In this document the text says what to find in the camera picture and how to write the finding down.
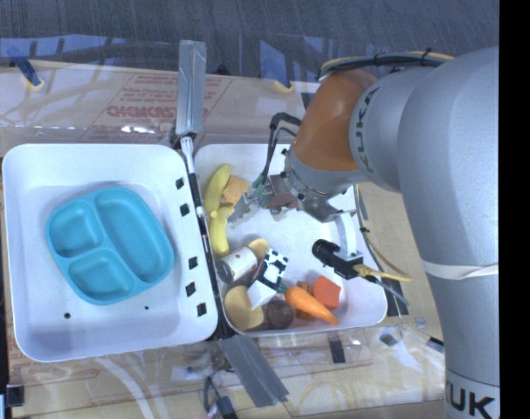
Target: tan round object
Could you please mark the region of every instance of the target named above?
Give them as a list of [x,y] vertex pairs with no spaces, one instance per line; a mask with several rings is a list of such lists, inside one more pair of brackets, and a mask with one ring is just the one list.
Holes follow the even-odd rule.
[[255,256],[259,261],[265,257],[266,251],[271,248],[266,239],[263,239],[262,237],[251,241],[247,247],[249,247],[253,253],[255,253]]
[[237,329],[246,331],[265,322],[265,312],[261,306],[251,309],[251,301],[247,296],[247,287],[232,287],[224,297],[224,308],[231,324]]

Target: toy carrot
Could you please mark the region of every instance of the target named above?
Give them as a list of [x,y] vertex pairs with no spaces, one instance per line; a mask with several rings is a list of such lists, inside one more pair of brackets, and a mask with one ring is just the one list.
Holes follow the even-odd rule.
[[338,324],[338,319],[324,305],[301,287],[293,285],[286,291],[284,296],[286,297],[286,302],[296,309],[300,309],[334,325]]

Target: gray floor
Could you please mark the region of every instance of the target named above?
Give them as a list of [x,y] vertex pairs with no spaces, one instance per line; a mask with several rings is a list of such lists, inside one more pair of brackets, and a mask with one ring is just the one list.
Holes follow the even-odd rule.
[[[224,64],[243,76],[267,72],[264,40],[286,57],[291,79],[348,54],[430,47],[458,55],[497,45],[499,0],[0,0],[0,65],[7,40],[70,34],[161,42],[130,45],[121,57],[125,65],[164,69],[176,66],[170,58],[179,40],[202,40],[208,72]],[[64,54],[32,44],[29,53],[92,61],[102,50]]]

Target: white plastic tray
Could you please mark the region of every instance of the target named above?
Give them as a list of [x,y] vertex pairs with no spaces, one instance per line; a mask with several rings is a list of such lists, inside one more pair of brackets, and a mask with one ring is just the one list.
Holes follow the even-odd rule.
[[[49,251],[45,225],[61,204],[110,186],[143,198],[168,235],[176,263],[158,285],[114,305],[97,306],[66,282]],[[33,360],[188,344],[205,340],[216,329],[216,303],[189,180],[181,156],[172,149],[22,145],[4,157],[3,190],[15,337]],[[184,204],[189,208],[185,216],[180,210]]]
[[[278,145],[272,157],[270,174],[278,174],[284,168],[284,156],[280,153],[283,146]],[[222,164],[231,165],[231,175],[245,179],[250,185],[263,170],[266,160],[265,144],[211,144],[202,147],[195,155],[195,167],[199,174],[202,189],[206,187],[212,173]],[[348,191],[346,195],[337,196],[331,203],[341,210],[355,209],[354,194]],[[355,220],[356,230],[359,225]],[[375,261],[368,252],[361,234],[358,236],[358,251],[364,254],[364,263],[377,268]],[[246,333],[262,336],[285,333],[313,333],[353,327],[365,327],[378,324],[387,313],[387,298],[379,285],[369,283],[363,278],[345,280],[334,273],[331,267],[324,267],[313,256],[311,248],[317,239],[326,239],[336,244],[340,243],[339,234],[334,223],[320,223],[307,213],[292,209],[286,218],[274,220],[267,209],[258,210],[249,220],[240,223],[235,228],[229,227],[227,237],[230,249],[235,250],[241,245],[247,245],[252,239],[263,237],[270,246],[289,259],[286,271],[283,273],[283,284],[295,285],[298,281],[312,284],[319,275],[330,278],[342,287],[341,305],[334,310],[339,319],[338,325],[331,325],[325,321],[306,321],[296,319],[292,325],[284,330],[264,330]],[[222,296],[225,295],[227,285],[220,281]]]

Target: blue bowl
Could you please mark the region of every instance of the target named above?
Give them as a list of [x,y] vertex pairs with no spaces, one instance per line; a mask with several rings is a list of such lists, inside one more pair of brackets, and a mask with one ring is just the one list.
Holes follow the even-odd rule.
[[100,189],[57,208],[46,227],[59,268],[84,300],[109,305],[158,284],[175,253],[142,198],[129,189]]

